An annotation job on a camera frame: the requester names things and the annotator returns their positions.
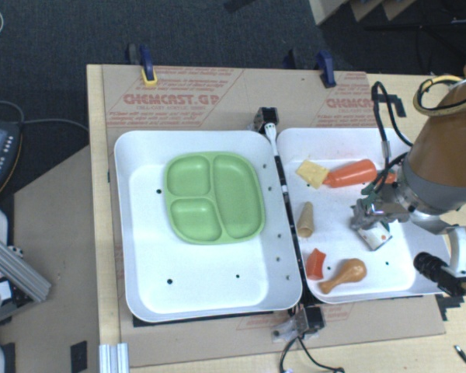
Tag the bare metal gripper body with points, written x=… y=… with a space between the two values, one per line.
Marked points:
x=396 y=210

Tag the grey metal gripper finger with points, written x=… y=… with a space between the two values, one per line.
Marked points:
x=384 y=225
x=359 y=218

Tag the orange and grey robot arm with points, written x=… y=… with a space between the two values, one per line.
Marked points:
x=440 y=146

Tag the orange carrot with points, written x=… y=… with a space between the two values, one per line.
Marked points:
x=351 y=173

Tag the brown chicken drumstick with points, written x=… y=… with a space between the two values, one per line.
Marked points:
x=351 y=271

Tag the beige ice cream cone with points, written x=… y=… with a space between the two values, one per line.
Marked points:
x=305 y=220

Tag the red wedge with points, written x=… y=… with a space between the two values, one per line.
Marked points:
x=315 y=264

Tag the yellow cheese wedge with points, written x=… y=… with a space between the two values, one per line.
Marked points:
x=312 y=173

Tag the white plastic tray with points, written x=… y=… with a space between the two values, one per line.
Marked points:
x=334 y=146
x=202 y=278

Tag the thin black and white rod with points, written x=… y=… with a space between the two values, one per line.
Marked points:
x=284 y=187

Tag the green divided plate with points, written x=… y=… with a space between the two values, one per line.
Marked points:
x=233 y=192

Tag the brown cardboard board red print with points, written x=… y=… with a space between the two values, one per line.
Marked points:
x=202 y=99

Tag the black cylinder on white bracket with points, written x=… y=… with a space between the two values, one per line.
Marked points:
x=431 y=265

